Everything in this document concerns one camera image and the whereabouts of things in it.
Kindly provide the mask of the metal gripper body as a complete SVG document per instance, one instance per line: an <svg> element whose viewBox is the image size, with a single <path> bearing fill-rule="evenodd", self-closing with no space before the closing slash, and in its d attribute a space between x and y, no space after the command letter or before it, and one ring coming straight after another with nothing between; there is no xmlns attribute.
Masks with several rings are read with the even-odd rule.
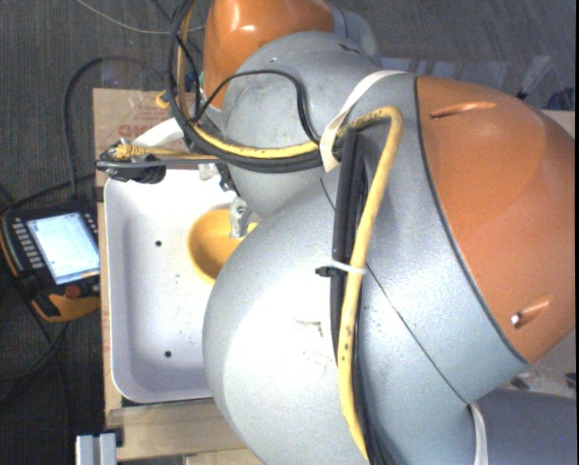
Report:
<svg viewBox="0 0 579 465"><path fill-rule="evenodd" d="M215 165L218 174L220 175L219 186L224 192L237 193L235 183L233 181L229 166L227 164Z"/></svg>

